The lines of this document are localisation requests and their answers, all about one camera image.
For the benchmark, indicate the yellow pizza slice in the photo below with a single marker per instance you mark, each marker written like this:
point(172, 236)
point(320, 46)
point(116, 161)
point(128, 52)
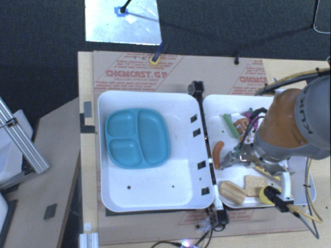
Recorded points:
point(265, 173)

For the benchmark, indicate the thin black and white rod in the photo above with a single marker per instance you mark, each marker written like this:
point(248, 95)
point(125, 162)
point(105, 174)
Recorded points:
point(207, 141)

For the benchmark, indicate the orange sausage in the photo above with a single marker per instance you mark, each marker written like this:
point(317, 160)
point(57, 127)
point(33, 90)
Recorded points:
point(217, 154)

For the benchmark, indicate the brown cardboard board red print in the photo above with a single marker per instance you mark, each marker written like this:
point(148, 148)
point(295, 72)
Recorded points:
point(144, 71)

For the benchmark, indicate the purple grapes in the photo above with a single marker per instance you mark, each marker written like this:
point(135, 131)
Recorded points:
point(250, 114)

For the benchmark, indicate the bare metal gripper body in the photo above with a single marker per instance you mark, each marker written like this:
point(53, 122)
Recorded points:
point(247, 157)

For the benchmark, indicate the tan square biscuit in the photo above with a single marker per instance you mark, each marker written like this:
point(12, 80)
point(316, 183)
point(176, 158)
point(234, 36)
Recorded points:
point(254, 185)

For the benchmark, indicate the green stick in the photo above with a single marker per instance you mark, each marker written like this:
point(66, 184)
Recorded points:
point(231, 125)

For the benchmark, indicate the yellow round toy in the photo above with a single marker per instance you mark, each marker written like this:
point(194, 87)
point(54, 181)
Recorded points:
point(262, 195)

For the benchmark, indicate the blue divided plate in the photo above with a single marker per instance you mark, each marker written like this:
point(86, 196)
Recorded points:
point(137, 138)

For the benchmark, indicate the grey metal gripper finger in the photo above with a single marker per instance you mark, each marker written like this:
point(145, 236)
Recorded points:
point(229, 156)
point(225, 164)

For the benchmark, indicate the black cylinder on white bracket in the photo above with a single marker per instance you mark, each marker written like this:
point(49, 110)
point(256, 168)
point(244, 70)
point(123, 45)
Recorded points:
point(278, 196)

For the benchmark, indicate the white plastic tray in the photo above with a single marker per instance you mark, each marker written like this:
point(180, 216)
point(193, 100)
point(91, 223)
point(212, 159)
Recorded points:
point(230, 174)
point(155, 187)

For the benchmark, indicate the white and orange packet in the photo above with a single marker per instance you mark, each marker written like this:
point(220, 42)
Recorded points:
point(240, 124)

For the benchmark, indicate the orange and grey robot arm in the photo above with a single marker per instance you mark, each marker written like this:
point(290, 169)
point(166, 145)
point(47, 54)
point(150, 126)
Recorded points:
point(289, 123)

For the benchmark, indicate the tan bread bun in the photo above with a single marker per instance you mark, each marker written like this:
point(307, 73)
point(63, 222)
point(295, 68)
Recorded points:
point(232, 192)

